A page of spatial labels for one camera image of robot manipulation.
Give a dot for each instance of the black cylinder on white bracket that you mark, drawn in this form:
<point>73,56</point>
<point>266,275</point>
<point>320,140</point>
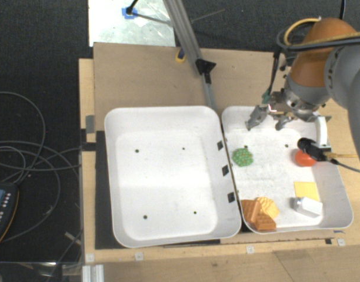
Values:
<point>311,148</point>

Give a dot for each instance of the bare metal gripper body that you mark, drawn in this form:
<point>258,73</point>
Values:
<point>300,110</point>

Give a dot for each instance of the yellow square slice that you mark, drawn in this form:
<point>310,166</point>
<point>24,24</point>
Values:
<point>306,190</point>

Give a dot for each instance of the white and silver bottle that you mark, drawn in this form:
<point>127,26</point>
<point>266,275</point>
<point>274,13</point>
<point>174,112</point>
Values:
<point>308,207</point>

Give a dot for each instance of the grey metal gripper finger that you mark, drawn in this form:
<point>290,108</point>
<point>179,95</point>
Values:
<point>283,121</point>
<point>256,117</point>

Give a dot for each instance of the brown cardboard board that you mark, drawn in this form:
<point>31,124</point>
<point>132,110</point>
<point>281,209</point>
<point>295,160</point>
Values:
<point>150,81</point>

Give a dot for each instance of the white plastic tray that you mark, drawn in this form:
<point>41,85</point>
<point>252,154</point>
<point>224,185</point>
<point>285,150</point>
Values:
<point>268,181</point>
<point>168,178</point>

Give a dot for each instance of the green grapes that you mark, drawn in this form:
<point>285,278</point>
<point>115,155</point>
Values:
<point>242,157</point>

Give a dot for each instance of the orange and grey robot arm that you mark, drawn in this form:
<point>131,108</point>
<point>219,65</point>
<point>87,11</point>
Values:
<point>321,66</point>

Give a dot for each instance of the orange round fruit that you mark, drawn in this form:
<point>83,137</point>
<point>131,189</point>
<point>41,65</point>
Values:
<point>303,159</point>

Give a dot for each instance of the yellow waffle biscuit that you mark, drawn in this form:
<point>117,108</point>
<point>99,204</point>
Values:
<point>269,206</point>

